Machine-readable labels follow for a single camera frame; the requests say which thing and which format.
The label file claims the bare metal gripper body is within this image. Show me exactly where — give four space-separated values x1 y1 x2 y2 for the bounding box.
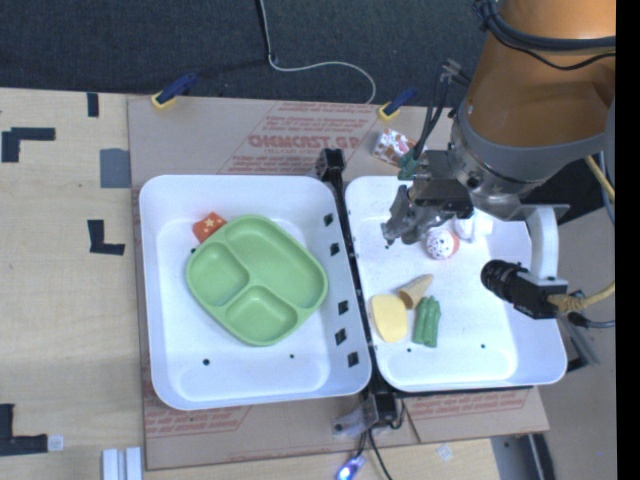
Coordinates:
408 143 532 220

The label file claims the white sprinkled ball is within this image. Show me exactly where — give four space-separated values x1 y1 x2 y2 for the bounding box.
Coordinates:
425 227 461 261

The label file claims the small white toy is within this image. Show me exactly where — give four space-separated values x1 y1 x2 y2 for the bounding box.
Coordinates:
451 211 495 242

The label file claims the tan ice cream cone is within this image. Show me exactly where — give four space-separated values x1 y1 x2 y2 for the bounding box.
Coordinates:
396 273 434 311

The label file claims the white carton with orange print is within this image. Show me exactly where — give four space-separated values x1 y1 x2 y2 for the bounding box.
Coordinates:
371 128 427 170

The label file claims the green asparagus bunch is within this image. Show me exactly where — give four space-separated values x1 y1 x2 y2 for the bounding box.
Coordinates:
411 295 443 349

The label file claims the yellow oval slice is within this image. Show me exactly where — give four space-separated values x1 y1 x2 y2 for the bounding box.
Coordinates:
369 293 409 345

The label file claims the white plastic tray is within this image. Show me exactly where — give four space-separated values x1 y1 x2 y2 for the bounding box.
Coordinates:
138 173 373 412
344 174 569 394

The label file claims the green divided plate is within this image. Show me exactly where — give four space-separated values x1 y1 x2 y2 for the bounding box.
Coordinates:
185 214 330 348

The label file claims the orange packet with yellow star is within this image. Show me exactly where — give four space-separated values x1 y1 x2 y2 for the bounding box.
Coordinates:
192 211 228 244

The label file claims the brown cardboard board red print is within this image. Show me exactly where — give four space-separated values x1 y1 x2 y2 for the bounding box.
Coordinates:
126 95 551 472

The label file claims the black cylinder on white bracket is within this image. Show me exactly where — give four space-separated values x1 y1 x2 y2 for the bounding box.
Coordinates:
480 204 571 321

